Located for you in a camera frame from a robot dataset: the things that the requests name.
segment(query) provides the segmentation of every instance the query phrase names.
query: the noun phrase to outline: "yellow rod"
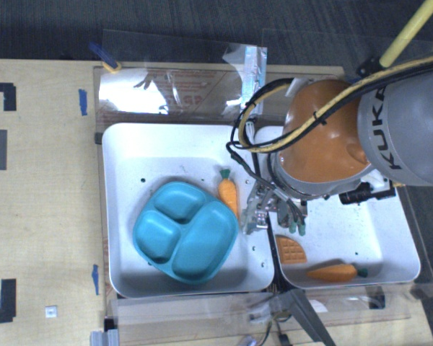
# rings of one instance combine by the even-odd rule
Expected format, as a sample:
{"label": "yellow rod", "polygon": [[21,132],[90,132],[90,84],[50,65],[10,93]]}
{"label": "yellow rod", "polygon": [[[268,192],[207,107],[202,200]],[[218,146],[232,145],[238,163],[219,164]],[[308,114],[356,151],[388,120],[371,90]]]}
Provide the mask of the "yellow rod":
{"label": "yellow rod", "polygon": [[383,68],[391,66],[406,46],[411,42],[417,32],[424,26],[427,20],[433,15],[433,0],[425,0],[407,22],[397,38],[380,58],[380,65]]}

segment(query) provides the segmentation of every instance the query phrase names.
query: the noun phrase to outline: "yellow cable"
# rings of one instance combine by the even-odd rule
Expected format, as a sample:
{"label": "yellow cable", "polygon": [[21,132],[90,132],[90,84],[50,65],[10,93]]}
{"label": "yellow cable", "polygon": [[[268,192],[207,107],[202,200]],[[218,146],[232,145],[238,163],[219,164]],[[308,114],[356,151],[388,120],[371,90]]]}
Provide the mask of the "yellow cable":
{"label": "yellow cable", "polygon": [[433,15],[433,0],[425,0],[406,26],[399,33],[397,38],[380,58],[380,65],[383,68],[391,66],[406,46],[415,37],[417,32],[424,26],[427,20]]}
{"label": "yellow cable", "polygon": [[[316,117],[322,117],[325,112],[327,112],[329,109],[331,109],[334,105],[336,105],[338,102],[340,102],[343,98],[347,97],[351,93],[355,92],[356,90],[360,89],[361,87],[370,84],[374,81],[377,81],[378,79],[381,79],[383,77],[389,76],[394,73],[398,73],[399,71],[404,71],[408,68],[413,68],[416,66],[420,66],[423,64],[433,63],[433,56],[430,56],[428,58],[418,59],[415,61],[410,61],[408,63],[403,63],[398,66],[394,66],[389,69],[385,69],[384,71],[380,71],[374,74],[371,74],[368,77],[363,78],[362,80],[356,82],[355,84],[352,84],[350,87],[343,90],[340,94],[335,96],[331,101],[329,101],[327,104],[325,104],[323,107],[321,107],[316,112]],[[238,128],[238,136],[239,136],[239,142],[244,146],[248,147],[247,141],[244,139],[244,127],[245,122],[247,122],[247,119],[250,115],[250,112],[255,108],[255,106],[263,101],[265,98],[269,97],[274,92],[280,91],[282,88],[287,87],[287,85],[280,86],[279,88],[276,88],[274,90],[271,90],[270,92],[267,92],[263,96],[259,97],[251,106],[249,106],[248,111],[244,114],[242,117],[239,128]],[[301,125],[299,128],[297,128],[294,132],[292,132],[289,136],[286,138],[279,140],[275,143],[272,143],[268,146],[261,146],[261,147],[252,147],[248,148],[247,150],[252,153],[271,153],[273,151],[276,151],[278,148],[281,148],[284,145],[287,145],[289,142],[293,141],[295,138],[297,138],[299,135],[301,135],[310,125],[312,125],[316,121],[316,117],[309,118],[303,125]]]}

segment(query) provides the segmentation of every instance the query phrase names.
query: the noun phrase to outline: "wooden surface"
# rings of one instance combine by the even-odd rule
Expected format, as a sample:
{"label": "wooden surface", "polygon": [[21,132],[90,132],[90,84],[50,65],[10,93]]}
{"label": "wooden surface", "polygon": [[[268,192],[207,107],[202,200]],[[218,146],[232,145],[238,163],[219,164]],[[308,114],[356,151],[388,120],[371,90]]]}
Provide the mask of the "wooden surface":
{"label": "wooden surface", "polygon": [[[0,82],[17,87],[17,111],[4,112],[8,164],[0,171],[0,280],[17,279],[17,316],[0,324],[0,345],[89,345],[102,329],[102,229],[93,67],[75,61],[0,61]],[[88,94],[88,116],[79,109]],[[99,266],[100,295],[92,282]],[[45,318],[56,305],[58,317]],[[329,327],[337,345],[433,345],[419,302],[409,319]],[[295,344],[310,342],[303,331]],[[236,345],[242,337],[168,345]],[[274,334],[265,344],[278,345]]]}

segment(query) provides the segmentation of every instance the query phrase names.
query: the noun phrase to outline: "blue clamp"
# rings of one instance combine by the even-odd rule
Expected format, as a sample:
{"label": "blue clamp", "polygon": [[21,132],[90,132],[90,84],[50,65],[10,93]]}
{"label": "blue clamp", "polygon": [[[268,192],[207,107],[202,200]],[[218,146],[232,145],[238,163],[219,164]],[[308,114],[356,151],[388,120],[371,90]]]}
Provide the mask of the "blue clamp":
{"label": "blue clamp", "polygon": [[104,50],[101,45],[90,42],[88,48],[101,58],[102,66],[104,66],[109,72],[117,73],[122,69],[122,65],[116,61],[111,54]]}

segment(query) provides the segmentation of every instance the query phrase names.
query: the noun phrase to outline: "orange carrot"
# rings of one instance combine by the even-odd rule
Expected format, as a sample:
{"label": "orange carrot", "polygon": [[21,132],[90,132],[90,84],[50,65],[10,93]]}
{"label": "orange carrot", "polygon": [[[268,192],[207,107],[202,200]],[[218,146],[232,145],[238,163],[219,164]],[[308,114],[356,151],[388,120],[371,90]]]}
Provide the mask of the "orange carrot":
{"label": "orange carrot", "polygon": [[306,275],[325,282],[348,282],[358,275],[358,271],[351,264],[338,264],[311,270]]}
{"label": "orange carrot", "polygon": [[237,190],[236,185],[229,179],[229,169],[220,171],[222,181],[218,184],[218,195],[220,200],[231,209],[237,218]]}

